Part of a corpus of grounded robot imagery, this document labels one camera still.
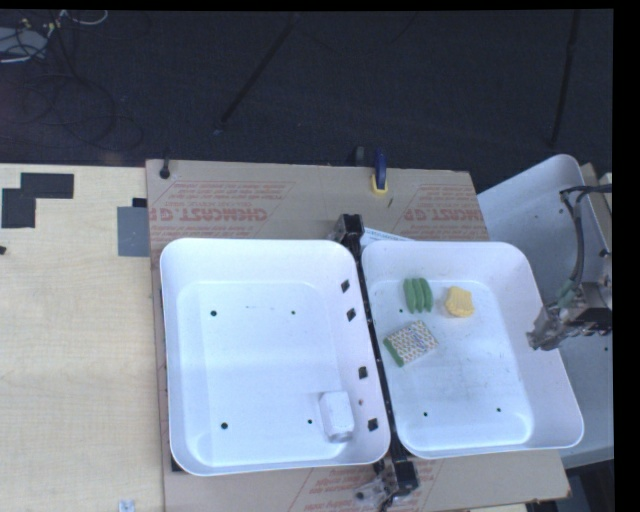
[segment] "wooden board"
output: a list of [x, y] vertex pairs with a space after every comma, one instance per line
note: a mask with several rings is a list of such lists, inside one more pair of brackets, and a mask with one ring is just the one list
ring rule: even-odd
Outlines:
[[21, 172], [73, 173], [75, 191], [0, 229], [0, 508], [162, 510], [149, 258], [117, 254], [144, 169], [0, 165], [0, 188]]

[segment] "dark floor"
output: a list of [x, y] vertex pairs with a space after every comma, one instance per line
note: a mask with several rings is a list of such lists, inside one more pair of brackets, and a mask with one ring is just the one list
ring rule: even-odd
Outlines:
[[[0, 162], [143, 165], [147, 158], [468, 170], [478, 192], [558, 153], [612, 170], [613, 10], [68, 11], [25, 62], [0, 54]], [[32, 30], [59, 11], [0, 10]]]

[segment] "black cable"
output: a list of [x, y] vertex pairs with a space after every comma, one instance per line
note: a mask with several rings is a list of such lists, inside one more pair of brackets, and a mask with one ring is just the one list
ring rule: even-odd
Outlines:
[[25, 19], [29, 19], [30, 17], [36, 16], [38, 18], [43, 18], [48, 20], [49, 19], [49, 13], [47, 12], [45, 13], [41, 13], [38, 12], [36, 9], [16, 9], [16, 11], [18, 11], [23, 18]]
[[[52, 62], [54, 63], [54, 65], [56, 63], [61, 63], [62, 66], [64, 66], [64, 68], [68, 70], [68, 72], [65, 72], [65, 73], [48, 72], [41, 75], [37, 75], [35, 77], [25, 76], [23, 77], [21, 82], [17, 82], [17, 83], [16, 82], [12, 83], [12, 81], [7, 80], [7, 82], [12, 85], [12, 88], [8, 90], [9, 92], [11, 92], [12, 90], [16, 90], [18, 94], [20, 92], [24, 92], [22, 96], [22, 102], [24, 106], [23, 111], [29, 110], [27, 107], [33, 105], [33, 101], [27, 101], [27, 99], [31, 100], [31, 97], [33, 95], [40, 98], [44, 102], [45, 107], [44, 109], [36, 112], [35, 114], [30, 112], [27, 118], [23, 118], [23, 119], [19, 119], [17, 116], [7, 116], [6, 109], [3, 109], [3, 112], [2, 112], [3, 119], [0, 119], [0, 121], [17, 124], [21, 126], [38, 123], [40, 126], [60, 127], [65, 131], [67, 131], [75, 139], [79, 140], [82, 144], [68, 145], [68, 146], [51, 145], [51, 144], [39, 143], [35, 140], [28, 140], [25, 138], [16, 138], [16, 137], [7, 136], [7, 135], [0, 136], [0, 141], [10, 141], [12, 143], [28, 144], [28, 145], [31, 144], [38, 147], [52, 148], [52, 149], [54, 148], [55, 149], [71, 149], [71, 148], [77, 148], [77, 147], [80, 147], [81, 145], [86, 144], [86, 145], [91, 145], [93, 147], [96, 147], [98, 149], [108, 150], [113, 152], [131, 150], [137, 147], [142, 142], [144, 137], [144, 132], [140, 127], [140, 125], [138, 125], [138, 123], [136, 123], [135, 120], [130, 116], [125, 116], [117, 113], [117, 102], [113, 98], [113, 96], [107, 91], [107, 89], [105, 89], [103, 86], [101, 86], [100, 84], [94, 81], [88, 80], [87, 78], [80, 76], [80, 74], [77, 72], [77, 69], [73, 61], [73, 57], [74, 57], [74, 53], [75, 53], [75, 49], [77, 48], [77, 45], [72, 44], [71, 49], [69, 49], [67, 44], [65, 44], [65, 41], [63, 38], [64, 34], [70, 33], [72, 37], [72, 43], [75, 43], [77, 31], [72, 32], [71, 29], [68, 28], [71, 23], [75, 23], [75, 22], [73, 22], [73, 20], [70, 20], [66, 22], [64, 25], [62, 25], [61, 20], [64, 18], [59, 18], [59, 15], [57, 16], [56, 13], [53, 12], [52, 10], [48, 10], [48, 17], [53, 20], [53, 23], [55, 23], [57, 27], [57, 30], [54, 30], [54, 32], [57, 32], [57, 34], [52, 33], [51, 36], [59, 37], [58, 46], [60, 49], [62, 60], [53, 58], [55, 57], [55, 52], [53, 51], [53, 48], [51, 47], [51, 45], [48, 44], [47, 47], [49, 47], [50, 51], [48, 54], [49, 58], [46, 59], [47, 65], [51, 65]], [[30, 54], [31, 57], [35, 56], [35, 52], [34, 53], [30, 52], [30, 50], [33, 47], [31, 47], [30, 45], [24, 44], [24, 42], [20, 40], [20, 36], [18, 32], [19, 32], [19, 29], [17, 28], [16, 39], [18, 44], [16, 45], [16, 47], [20, 47], [23, 52], [25, 52], [27, 55]], [[21, 66], [21, 68], [24, 70], [25, 75], [27, 70], [32, 69], [32, 66], [28, 64], [30, 62], [39, 62], [39, 61], [33, 61], [31, 58], [25, 59], [23, 66]], [[74, 82], [77, 84], [80, 84], [83, 88], [85, 88], [88, 94], [95, 94], [97, 92], [99, 94], [99, 97], [102, 98], [103, 101], [97, 100], [97, 101], [92, 101], [91, 103], [93, 105], [95, 105], [96, 103], [98, 103], [99, 105], [105, 105], [105, 102], [106, 102], [106, 107], [105, 107], [106, 114], [91, 115], [91, 116], [80, 117], [79, 119], [66, 120], [65, 116], [63, 115], [63, 111], [60, 109], [60, 106], [59, 106], [60, 95], [62, 94], [62, 92], [68, 90], [68, 86]], [[10, 103], [13, 104], [14, 106], [18, 105], [18, 102], [16, 101], [13, 101]], [[47, 117], [51, 115], [54, 116], [54, 119], [47, 119]], [[107, 120], [108, 123], [106, 123], [104, 127], [102, 126], [102, 124], [94, 126], [93, 128], [100, 127], [100, 130], [97, 134], [94, 134], [91, 136], [86, 136], [85, 134], [83, 134], [82, 132], [79, 132], [78, 129], [75, 128], [86, 123], [101, 122], [103, 120]], [[119, 126], [123, 126], [122, 125], [123, 121], [126, 123], [129, 123], [133, 127], [135, 131], [134, 139], [131, 141], [128, 141], [128, 144], [117, 144], [116, 146], [118, 147], [115, 147], [114, 145], [106, 144], [104, 142], [104, 139], [110, 134], [112, 134], [116, 128], [118, 128]]]
[[102, 27], [101, 25], [97, 25], [94, 28], [83, 28], [83, 25], [78, 26], [77, 22], [74, 22], [73, 25], [67, 25], [65, 27], [65, 31], [68, 32], [77, 32], [77, 33], [86, 33], [86, 34], [90, 34], [92, 36], [97, 36], [97, 37], [102, 37], [104, 39], [109, 39], [111, 41], [136, 41], [138, 39], [141, 39], [145, 36], [147, 36], [149, 34], [149, 32], [151, 31], [151, 28], [153, 26], [153, 21], [151, 19], [151, 16], [149, 16], [149, 14], [146, 11], [135, 11], [136, 13], [142, 15], [142, 18], [145, 20], [145, 26], [143, 27], [143, 29], [140, 31], [140, 33], [136, 34], [136, 35], [128, 35], [128, 36], [124, 36], [124, 37], [114, 37], [112, 35], [109, 34], [105, 34], [104, 30], [98, 30], [97, 27]]
[[[585, 240], [584, 240], [584, 230], [582, 225], [582, 208], [580, 202], [589, 194], [594, 192], [600, 193], [611, 193], [613, 190], [612, 184], [606, 185], [581, 185], [576, 187], [571, 187], [565, 190], [560, 191], [560, 198], [564, 205], [566, 206], [569, 214], [571, 215], [571, 220], [573, 221], [574, 229], [576, 232], [576, 242], [577, 242], [577, 253], [576, 253], [576, 262], [574, 264], [573, 270], [569, 275], [569, 280], [572, 281], [570, 290], [574, 292], [579, 288], [582, 283], [582, 277], [584, 274], [584, 260], [585, 260]], [[572, 206], [569, 202], [569, 194], [572, 192], [580, 192], [578, 197], [575, 200], [574, 205]]]
[[282, 32], [280, 32], [278, 37], [273, 41], [273, 43], [271, 43], [271, 46], [269, 47], [264, 57], [258, 64], [258, 67], [254, 69], [253, 73], [251, 73], [251, 76], [249, 76], [248, 80], [245, 82], [242, 89], [240, 89], [236, 97], [231, 101], [231, 104], [225, 110], [224, 114], [222, 114], [222, 116], [220, 117], [215, 134], [219, 134], [224, 129], [225, 125], [227, 124], [227, 121], [229, 120], [229, 118], [231, 117], [235, 109], [238, 107], [238, 105], [240, 105], [240, 102], [242, 101], [242, 99], [249, 93], [253, 85], [258, 81], [258, 78], [260, 78], [260, 75], [262, 75], [263, 71], [265, 70], [265, 68], [271, 61], [271, 59], [273, 59], [277, 51], [287, 40], [287, 37], [289, 37], [289, 34], [291, 34], [291, 31], [295, 28], [295, 26], [298, 24], [299, 21], [300, 21], [299, 13], [292, 12], [289, 15], [287, 24], [282, 29]]
[[556, 107], [556, 115], [553, 120], [553, 131], [549, 145], [554, 147], [558, 141], [558, 133], [560, 132], [560, 123], [564, 114], [564, 108], [567, 101], [567, 91], [569, 89], [569, 79], [571, 77], [571, 67], [573, 64], [573, 54], [576, 49], [576, 41], [578, 39], [578, 27], [580, 25], [581, 9], [574, 9], [571, 17], [571, 27], [569, 29], [569, 39], [567, 41], [566, 57], [564, 62], [564, 72], [562, 74], [562, 83], [560, 84], [560, 96], [558, 97], [558, 105]]
[[330, 45], [329, 43], [327, 43], [326, 41], [324, 41], [321, 38], [319, 38], [318, 36], [316, 36], [315, 34], [305, 30], [304, 26], [301, 26], [299, 28], [299, 30], [300, 30], [301, 34], [305, 35], [306, 37], [308, 37], [309, 39], [311, 39], [315, 43], [319, 44], [320, 46], [322, 46], [322, 47], [324, 47], [324, 48], [326, 48], [328, 50], [330, 50], [331, 52], [333, 52], [333, 53], [335, 53], [337, 55], [340, 55], [341, 57], [354, 57], [354, 56], [358, 57], [358, 58], [360, 58], [360, 57], [369, 57], [371, 55], [379, 53], [382, 50], [387, 49], [388, 47], [393, 45], [398, 39], [400, 39], [405, 34], [405, 32], [407, 32], [407, 30], [409, 30], [411, 25], [413, 25], [413, 23], [418, 18], [419, 14], [420, 14], [420, 11], [415, 11], [413, 13], [413, 15], [411, 16], [411, 18], [409, 19], [409, 21], [402, 28], [402, 30], [400, 30], [400, 32], [398, 32], [390, 40], [386, 41], [383, 44], [380, 44], [377, 48], [374, 48], [372, 50], [368, 50], [368, 51], [366, 51], [364, 53], [351, 52], [351, 54], [349, 54], [349, 52], [345, 52], [344, 50], [337, 49], [337, 48], [333, 47], [332, 45]]
[[[3, 50], [3, 53], [6, 53], [7, 57], [4, 57], [3, 59], [0, 59], [0, 60], [6, 60], [7, 62], [0, 62], [0, 64], [14, 64], [18, 62], [27, 62], [33, 59], [34, 57], [44, 58], [45, 56], [44, 53], [45, 53], [45, 50], [47, 49], [48, 42], [49, 42], [48, 39], [47, 39], [47, 44], [45, 44], [42, 48], [38, 48], [30, 44], [25, 44], [20, 39], [20, 36], [22, 35], [22, 32], [24, 32], [24, 30], [25, 29], [22, 26], [17, 26], [14, 29], [12, 35], [8, 35], [0, 39], [0, 41], [6, 41], [8, 39], [14, 39], [14, 38], [16, 40], [15, 45], [9, 46], [8, 48], [5, 48]], [[24, 55], [16, 55], [16, 54], [10, 53], [10, 50], [18, 49], [18, 48], [24, 52]]]

